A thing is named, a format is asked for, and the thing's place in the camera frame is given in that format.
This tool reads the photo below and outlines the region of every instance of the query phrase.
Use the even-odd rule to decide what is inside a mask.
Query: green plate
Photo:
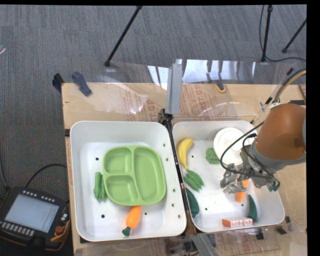
[[[142,145],[117,146],[103,157],[108,197],[124,206],[150,205],[166,194],[166,178],[158,153]]]

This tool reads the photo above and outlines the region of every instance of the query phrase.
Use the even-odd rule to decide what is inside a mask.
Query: white tray
[[[198,173],[204,181],[204,187],[194,191],[200,212],[192,218],[194,225],[202,232],[238,230],[243,228],[257,228],[261,226],[277,225],[284,220],[285,210],[279,192],[270,192],[266,186],[256,188],[250,180],[247,191],[241,203],[237,202],[236,194],[227,194],[220,187],[225,169],[220,164],[211,164],[206,160],[207,148],[213,148],[214,138],[221,129],[233,127],[243,133],[254,128],[250,123],[242,120],[235,121],[183,121],[173,127],[173,138],[176,147],[185,138],[192,138],[193,145],[187,151],[187,165],[189,170]],[[182,174],[186,171],[179,165]],[[256,204],[258,219],[251,226],[226,227],[222,219],[230,217],[246,217],[249,211],[248,194]]]
[[[87,241],[113,241],[171,237],[186,228],[187,218],[180,190],[174,155],[167,129],[157,122],[80,121],[70,130],[75,203],[75,223]],[[124,236],[125,220],[132,208],[97,201],[94,196],[95,173],[103,172],[107,150],[123,145],[153,148],[163,164],[166,194],[154,204],[142,205],[138,225]]]

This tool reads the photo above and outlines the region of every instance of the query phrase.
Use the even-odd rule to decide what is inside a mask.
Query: small orange object
[[[242,181],[242,184],[243,186],[246,188],[248,186],[248,182],[249,180],[248,179],[245,179]],[[242,191],[242,192],[237,192],[236,193],[236,200],[241,203],[242,202],[242,199],[244,198],[244,195],[245,195],[246,191]]]

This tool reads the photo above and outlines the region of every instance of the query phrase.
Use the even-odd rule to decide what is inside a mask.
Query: black stand leg
[[[268,5],[268,10],[267,11],[268,11],[268,16],[267,16],[267,19],[266,19],[264,45],[263,45],[262,58],[261,58],[262,62],[266,61],[266,51],[267,51],[267,42],[268,42],[268,34],[269,34],[270,17],[271,17],[271,12],[273,11],[272,4]]]
[[[132,15],[131,19],[129,20],[129,23],[126,25],[126,27],[125,27],[122,35],[120,36],[118,42],[116,43],[115,47],[113,48],[113,50],[112,50],[109,58],[108,58],[108,59],[105,61],[105,63],[104,63],[104,65],[105,65],[106,67],[109,67],[110,61],[111,61],[112,57],[113,57],[114,54],[116,53],[119,45],[121,44],[121,42],[122,42],[122,40],[124,39],[127,31],[129,30],[131,24],[134,22],[136,16],[138,15],[138,12],[142,9],[142,7],[143,7],[143,5],[136,5],[136,9],[135,9],[134,14]]]
[[[302,23],[302,25],[298,28],[298,30],[295,32],[295,34],[293,35],[293,37],[291,38],[291,40],[288,42],[288,44],[286,45],[286,47],[284,47],[282,49],[283,53],[286,53],[289,46],[291,45],[291,43],[295,40],[295,38],[297,37],[297,35],[299,34],[299,32],[303,29],[303,27],[306,25],[307,23],[307,18],[305,18],[304,22]]]

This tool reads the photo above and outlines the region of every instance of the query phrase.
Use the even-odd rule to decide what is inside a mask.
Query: orange carrot
[[[122,230],[122,233],[125,236],[129,236],[130,235],[130,230],[134,229],[140,219],[140,213],[141,213],[141,205],[135,205],[131,208],[128,216],[125,219],[125,225],[126,228],[124,230]]]
[[[242,184],[243,184],[243,186],[244,186],[245,188],[247,187],[248,182],[249,182],[248,179],[245,179],[245,180],[242,181]],[[242,202],[242,199],[244,198],[245,193],[246,193],[246,191],[242,191],[242,192],[236,193],[236,200],[237,200],[239,203]]]

